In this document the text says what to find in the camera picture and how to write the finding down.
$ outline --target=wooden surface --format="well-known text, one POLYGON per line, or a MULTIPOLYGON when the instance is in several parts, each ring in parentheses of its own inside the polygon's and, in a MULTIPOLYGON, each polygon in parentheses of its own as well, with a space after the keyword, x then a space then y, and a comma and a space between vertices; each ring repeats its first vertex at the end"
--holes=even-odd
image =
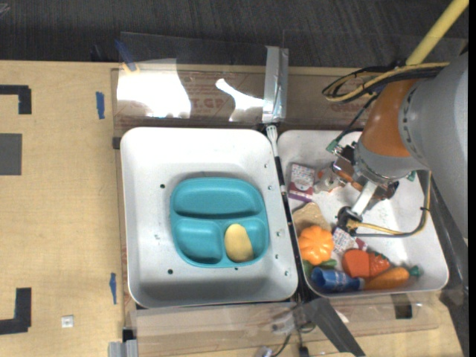
MULTIPOLYGON (((13 317, 15 289, 32 288, 28 333, 0 335, 0 356, 107 356, 120 339, 123 297, 112 140, 111 64, 0 61, 1 84, 32 89, 33 114, 0 95, 0 133, 22 133, 22 175, 0 176, 0 319, 13 317), (105 95, 99 120, 95 92, 105 95), (116 274, 118 304, 109 288, 116 274), (73 328, 61 317, 74 316, 73 328)), ((438 300, 436 329, 358 337, 369 356, 461 356, 438 300)), ((333 353, 328 341, 312 353, 333 353)), ((252 356, 249 350, 190 356, 252 356)), ((295 345, 281 356, 297 356, 295 345)))

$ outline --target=black corner marker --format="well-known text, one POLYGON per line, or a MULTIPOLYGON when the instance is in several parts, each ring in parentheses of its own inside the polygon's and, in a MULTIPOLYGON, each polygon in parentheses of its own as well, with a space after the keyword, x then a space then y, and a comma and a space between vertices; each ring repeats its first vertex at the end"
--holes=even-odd
POLYGON ((18 113, 31 115, 31 89, 26 85, 0 85, 0 95, 18 95, 18 113))
POLYGON ((28 332, 31 327, 31 288, 16 289, 15 315, 0 320, 0 335, 28 332))

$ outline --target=gray square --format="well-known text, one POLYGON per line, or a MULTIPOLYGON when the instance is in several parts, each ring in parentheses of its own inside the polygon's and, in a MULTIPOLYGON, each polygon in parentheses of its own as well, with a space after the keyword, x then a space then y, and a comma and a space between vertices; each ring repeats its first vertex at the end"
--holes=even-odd
POLYGON ((22 174, 22 134, 0 134, 0 176, 22 174))

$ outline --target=orange pumpkin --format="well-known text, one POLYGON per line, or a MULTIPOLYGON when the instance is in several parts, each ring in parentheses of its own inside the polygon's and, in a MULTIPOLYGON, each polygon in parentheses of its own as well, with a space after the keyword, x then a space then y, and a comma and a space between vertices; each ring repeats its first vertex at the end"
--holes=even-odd
POLYGON ((301 257, 314 266, 330 259, 330 254, 334 249, 330 231, 317 225, 309 226, 301 231, 297 240, 301 257))

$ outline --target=yellow tube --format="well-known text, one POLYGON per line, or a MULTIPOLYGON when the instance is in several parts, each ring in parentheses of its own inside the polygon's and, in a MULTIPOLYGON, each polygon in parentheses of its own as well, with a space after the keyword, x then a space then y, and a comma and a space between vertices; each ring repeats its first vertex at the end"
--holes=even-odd
POLYGON ((453 0, 409 56, 406 62, 407 65, 416 65, 423 62, 468 5, 469 0, 453 0))

